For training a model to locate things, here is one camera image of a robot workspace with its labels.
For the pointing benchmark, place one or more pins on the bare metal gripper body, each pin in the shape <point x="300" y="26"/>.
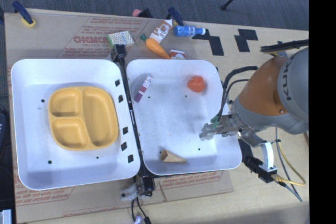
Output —
<point x="227" y="126"/>

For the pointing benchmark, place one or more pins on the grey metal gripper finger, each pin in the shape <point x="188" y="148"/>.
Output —
<point x="208" y="127"/>
<point x="204" y="135"/>

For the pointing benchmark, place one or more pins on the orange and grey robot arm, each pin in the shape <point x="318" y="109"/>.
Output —
<point x="265" y="91"/>

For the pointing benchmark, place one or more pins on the white plastic tray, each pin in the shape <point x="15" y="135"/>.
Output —
<point x="170" y="123"/>
<point x="31" y="112"/>

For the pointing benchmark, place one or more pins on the tan ice cream cone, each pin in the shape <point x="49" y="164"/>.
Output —
<point x="172" y="157"/>

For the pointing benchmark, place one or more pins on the purple and white carton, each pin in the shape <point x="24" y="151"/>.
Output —
<point x="143" y="88"/>

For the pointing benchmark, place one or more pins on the red and white carton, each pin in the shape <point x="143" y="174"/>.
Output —
<point x="177" y="54"/>

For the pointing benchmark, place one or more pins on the orange carrot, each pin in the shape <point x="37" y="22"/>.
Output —
<point x="156" y="47"/>

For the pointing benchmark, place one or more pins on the blue bottle white cap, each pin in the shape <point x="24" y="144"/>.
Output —
<point x="186" y="31"/>

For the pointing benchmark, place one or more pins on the orange divided plate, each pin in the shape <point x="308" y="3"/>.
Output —
<point x="84" y="118"/>

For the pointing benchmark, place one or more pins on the green patterned box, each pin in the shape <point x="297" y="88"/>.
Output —
<point x="120" y="38"/>

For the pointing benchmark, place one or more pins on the pink toy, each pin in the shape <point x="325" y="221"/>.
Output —
<point x="136" y="13"/>

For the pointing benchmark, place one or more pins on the brown cardboard board red print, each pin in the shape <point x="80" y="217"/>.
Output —
<point x="65" y="34"/>

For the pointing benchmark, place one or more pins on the black cylinder on white bracket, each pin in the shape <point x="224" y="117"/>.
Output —
<point x="262" y="168"/>

